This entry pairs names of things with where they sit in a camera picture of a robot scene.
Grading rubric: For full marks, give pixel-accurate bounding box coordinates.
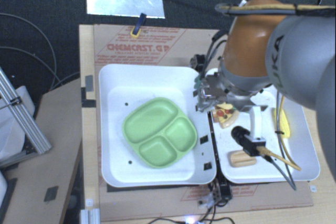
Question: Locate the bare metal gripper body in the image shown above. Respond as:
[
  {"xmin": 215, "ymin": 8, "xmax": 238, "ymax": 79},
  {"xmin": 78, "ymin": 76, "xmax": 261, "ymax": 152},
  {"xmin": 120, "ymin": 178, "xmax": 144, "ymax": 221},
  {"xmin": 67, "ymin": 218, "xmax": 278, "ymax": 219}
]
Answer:
[{"xmin": 204, "ymin": 73, "xmax": 253, "ymax": 111}]

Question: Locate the toy pizza slice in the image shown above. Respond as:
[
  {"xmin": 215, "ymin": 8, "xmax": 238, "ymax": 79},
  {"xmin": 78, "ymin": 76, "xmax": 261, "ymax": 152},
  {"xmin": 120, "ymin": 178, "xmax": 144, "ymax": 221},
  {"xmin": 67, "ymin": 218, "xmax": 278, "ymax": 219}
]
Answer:
[{"xmin": 212, "ymin": 101, "xmax": 240, "ymax": 130}]

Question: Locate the green divided plate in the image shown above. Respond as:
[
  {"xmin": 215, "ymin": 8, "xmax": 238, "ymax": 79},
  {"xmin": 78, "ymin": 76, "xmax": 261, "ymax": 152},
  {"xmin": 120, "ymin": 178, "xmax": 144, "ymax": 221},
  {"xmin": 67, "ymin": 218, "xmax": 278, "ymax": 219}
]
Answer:
[{"xmin": 121, "ymin": 97, "xmax": 198, "ymax": 169}]

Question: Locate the tan toy bread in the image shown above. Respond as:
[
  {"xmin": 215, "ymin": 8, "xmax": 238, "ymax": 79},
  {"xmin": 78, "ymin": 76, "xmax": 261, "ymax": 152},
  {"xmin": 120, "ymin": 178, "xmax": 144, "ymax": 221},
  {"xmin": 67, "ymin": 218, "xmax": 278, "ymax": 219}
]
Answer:
[{"xmin": 227, "ymin": 150, "xmax": 258, "ymax": 167}]

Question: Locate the brown cardboard board red print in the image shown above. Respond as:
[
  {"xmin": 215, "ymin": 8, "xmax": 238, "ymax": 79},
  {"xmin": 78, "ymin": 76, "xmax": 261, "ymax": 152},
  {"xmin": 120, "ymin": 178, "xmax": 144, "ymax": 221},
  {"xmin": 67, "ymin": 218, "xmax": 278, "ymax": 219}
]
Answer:
[{"xmin": 93, "ymin": 24, "xmax": 314, "ymax": 222}]

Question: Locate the yellow toy corn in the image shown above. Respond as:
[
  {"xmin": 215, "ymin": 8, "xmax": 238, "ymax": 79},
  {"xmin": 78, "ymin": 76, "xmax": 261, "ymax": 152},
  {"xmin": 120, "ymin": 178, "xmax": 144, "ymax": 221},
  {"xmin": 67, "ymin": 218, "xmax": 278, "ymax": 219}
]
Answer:
[{"xmin": 272, "ymin": 107, "xmax": 292, "ymax": 139}]

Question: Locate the white plastic tray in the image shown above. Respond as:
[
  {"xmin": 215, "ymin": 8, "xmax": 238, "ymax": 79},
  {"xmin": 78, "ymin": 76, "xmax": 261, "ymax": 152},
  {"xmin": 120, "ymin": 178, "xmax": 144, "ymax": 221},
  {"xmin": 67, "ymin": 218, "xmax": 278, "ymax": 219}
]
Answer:
[
  {"xmin": 208, "ymin": 68, "xmax": 321, "ymax": 184},
  {"xmin": 98, "ymin": 63, "xmax": 217, "ymax": 188}
]

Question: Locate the black block with thin wires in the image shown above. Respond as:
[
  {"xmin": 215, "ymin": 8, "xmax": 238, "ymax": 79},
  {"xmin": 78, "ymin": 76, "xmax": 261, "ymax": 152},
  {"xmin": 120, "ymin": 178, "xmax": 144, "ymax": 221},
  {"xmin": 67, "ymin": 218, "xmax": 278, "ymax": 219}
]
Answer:
[
  {"xmin": 190, "ymin": 53, "xmax": 207, "ymax": 71},
  {"xmin": 206, "ymin": 182, "xmax": 233, "ymax": 208}
]

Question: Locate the black cylinder on white bracket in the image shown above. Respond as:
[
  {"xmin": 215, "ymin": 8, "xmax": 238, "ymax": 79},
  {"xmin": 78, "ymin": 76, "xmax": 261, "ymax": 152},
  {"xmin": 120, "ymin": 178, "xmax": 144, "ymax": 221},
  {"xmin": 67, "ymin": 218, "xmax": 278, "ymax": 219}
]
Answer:
[{"xmin": 230, "ymin": 106, "xmax": 267, "ymax": 157}]

